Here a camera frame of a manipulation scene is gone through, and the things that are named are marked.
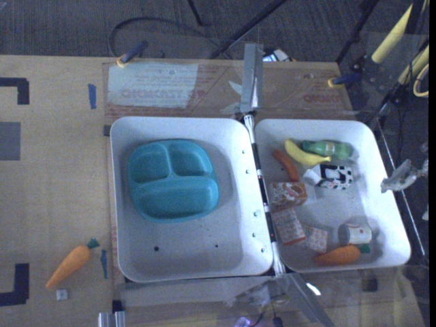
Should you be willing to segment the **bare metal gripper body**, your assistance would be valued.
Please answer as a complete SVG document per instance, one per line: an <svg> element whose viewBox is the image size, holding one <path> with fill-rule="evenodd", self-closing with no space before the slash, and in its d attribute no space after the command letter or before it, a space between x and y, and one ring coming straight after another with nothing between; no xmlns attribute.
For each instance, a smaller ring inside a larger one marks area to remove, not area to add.
<svg viewBox="0 0 436 327"><path fill-rule="evenodd" d="M419 178L427 178L429 175L429 160L425 159L420 168L411 167L409 173L410 185L413 185Z"/></svg>

